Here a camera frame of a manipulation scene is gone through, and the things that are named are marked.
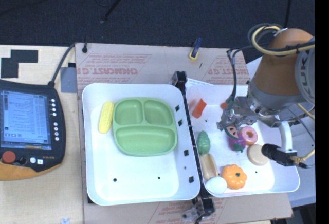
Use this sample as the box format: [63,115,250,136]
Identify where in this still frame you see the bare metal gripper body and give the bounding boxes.
[222,96,281,127]

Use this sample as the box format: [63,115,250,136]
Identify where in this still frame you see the red watermelon slice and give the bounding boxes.
[224,125,239,139]

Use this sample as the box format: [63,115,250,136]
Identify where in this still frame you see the pink doughnut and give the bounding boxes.
[239,126,259,146]

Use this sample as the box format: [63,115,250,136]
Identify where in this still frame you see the purple grapes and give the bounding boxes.
[228,132,246,153]

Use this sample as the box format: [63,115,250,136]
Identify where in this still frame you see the orange red carton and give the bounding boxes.
[191,98,208,119]

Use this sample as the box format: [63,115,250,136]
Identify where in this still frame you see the green lettuce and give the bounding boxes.
[196,130,212,156]

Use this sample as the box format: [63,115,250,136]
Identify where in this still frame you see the thin black rod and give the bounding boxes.
[179,81,207,200]

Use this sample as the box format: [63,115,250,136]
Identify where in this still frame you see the beige round biscuit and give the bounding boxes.
[246,144,270,166]

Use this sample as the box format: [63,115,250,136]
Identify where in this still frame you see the tan hot dog bun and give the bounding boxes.
[199,153,220,181]

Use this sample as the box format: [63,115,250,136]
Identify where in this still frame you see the white printed paper sheet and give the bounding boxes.
[186,78,214,88]

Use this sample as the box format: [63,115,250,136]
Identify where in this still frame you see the orange pumpkin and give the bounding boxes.
[221,164,248,190]

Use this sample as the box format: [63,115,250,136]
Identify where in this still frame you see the white egg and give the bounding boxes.
[205,176,228,195]

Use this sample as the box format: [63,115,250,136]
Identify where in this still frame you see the white plastic tray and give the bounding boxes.
[82,83,202,207]
[185,84,301,198]

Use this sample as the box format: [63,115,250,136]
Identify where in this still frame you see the green divided plate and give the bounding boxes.
[112,97,179,157]

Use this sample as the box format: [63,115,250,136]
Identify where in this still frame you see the brown cardboard board red print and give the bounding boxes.
[74,42,294,224]

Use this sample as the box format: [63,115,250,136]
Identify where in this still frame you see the yellow corn cob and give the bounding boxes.
[98,101,115,135]

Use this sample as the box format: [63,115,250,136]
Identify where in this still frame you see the black cylinder on white bracket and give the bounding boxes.
[261,114,299,167]

